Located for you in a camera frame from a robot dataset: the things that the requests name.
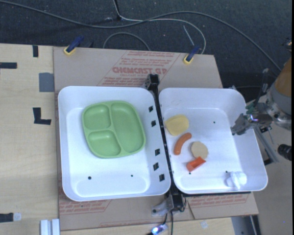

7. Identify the white plastic bottle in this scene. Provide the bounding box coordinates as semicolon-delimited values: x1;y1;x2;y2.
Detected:
223;170;248;190

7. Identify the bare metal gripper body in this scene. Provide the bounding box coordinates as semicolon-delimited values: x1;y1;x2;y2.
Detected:
246;106;293;131

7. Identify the black block with thin wires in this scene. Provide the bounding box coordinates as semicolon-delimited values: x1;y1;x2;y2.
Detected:
170;191;187;213
141;73;161;92

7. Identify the orange sausage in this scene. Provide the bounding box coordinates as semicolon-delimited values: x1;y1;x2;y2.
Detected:
173;132;193;156

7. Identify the black cylinder on white bracket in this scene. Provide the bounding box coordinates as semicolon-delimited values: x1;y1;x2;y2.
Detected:
277;143;293;162

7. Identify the white plastic tray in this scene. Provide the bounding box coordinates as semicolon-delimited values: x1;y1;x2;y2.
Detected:
158;87;269;195
57;85;172;202

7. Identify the beige round biscuit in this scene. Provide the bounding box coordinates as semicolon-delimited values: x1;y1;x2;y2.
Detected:
190;141;209;160

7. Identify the green divided plate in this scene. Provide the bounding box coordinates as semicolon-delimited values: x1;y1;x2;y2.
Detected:
81;100;147;159

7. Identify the yellow bread slice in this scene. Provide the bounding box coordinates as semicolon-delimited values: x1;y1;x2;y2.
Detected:
164;114;190;137

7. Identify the thin black and white rod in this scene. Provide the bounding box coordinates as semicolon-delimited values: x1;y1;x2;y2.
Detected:
150;88;179;217

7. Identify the brown cardboard board red print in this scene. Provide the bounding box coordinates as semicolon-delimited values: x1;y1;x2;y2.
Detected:
52;47;260;231

